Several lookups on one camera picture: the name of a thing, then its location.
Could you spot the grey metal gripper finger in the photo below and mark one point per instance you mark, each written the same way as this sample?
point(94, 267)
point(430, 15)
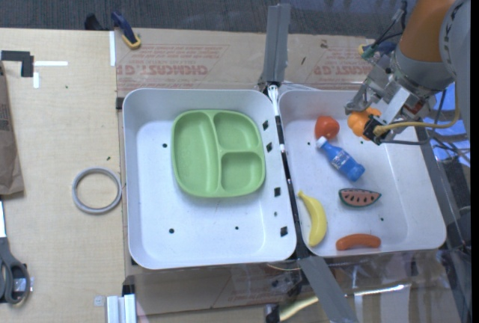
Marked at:
point(356, 105)

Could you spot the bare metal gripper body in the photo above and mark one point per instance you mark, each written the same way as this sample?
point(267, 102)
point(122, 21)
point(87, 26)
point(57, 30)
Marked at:
point(381, 78)

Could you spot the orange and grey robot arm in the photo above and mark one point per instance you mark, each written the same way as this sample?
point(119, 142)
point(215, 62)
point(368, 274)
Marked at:
point(426, 26)

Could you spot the orange bell pepper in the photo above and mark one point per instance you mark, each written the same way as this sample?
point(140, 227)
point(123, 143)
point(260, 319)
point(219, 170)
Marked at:
point(355, 124)

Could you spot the red tomato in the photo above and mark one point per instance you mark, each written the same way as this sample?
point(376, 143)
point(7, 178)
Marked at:
point(326, 127)

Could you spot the blue bottle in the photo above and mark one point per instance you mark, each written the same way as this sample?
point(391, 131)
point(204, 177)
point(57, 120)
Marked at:
point(342, 160)

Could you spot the watermelon slice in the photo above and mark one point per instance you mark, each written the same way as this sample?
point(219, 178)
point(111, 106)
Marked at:
point(358, 198)

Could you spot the white plastic tray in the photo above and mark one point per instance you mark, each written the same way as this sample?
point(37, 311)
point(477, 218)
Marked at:
point(209, 232)
point(396, 202)

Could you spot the yellow banana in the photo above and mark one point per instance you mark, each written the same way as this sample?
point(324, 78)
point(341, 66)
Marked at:
point(317, 218)

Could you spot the orange sausage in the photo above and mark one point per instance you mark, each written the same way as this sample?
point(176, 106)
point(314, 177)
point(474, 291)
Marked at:
point(357, 242)

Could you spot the green divided plate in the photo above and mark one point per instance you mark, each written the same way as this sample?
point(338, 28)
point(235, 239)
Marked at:
point(194, 153)

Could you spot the brown cardboard board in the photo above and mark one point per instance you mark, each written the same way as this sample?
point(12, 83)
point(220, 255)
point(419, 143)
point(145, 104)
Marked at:
point(168, 67)

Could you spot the brown paper bag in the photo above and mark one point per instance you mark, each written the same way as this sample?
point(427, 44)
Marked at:
point(7, 149)

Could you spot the grey scissors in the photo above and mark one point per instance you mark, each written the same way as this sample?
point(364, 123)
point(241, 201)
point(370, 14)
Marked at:
point(9, 258)

